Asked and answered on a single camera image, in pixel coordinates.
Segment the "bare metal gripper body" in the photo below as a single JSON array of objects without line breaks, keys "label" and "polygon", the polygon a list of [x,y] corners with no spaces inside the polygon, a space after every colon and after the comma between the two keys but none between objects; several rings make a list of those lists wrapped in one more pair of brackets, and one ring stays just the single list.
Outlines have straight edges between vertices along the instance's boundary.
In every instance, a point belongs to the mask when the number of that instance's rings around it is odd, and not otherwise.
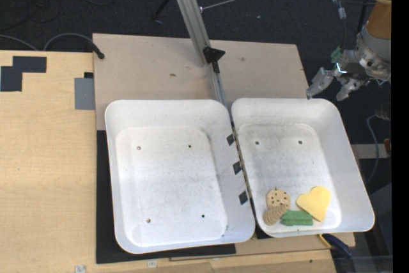
[{"label": "bare metal gripper body", "polygon": [[332,53],[335,77],[360,81],[391,82],[391,64],[368,50],[336,49]]}]

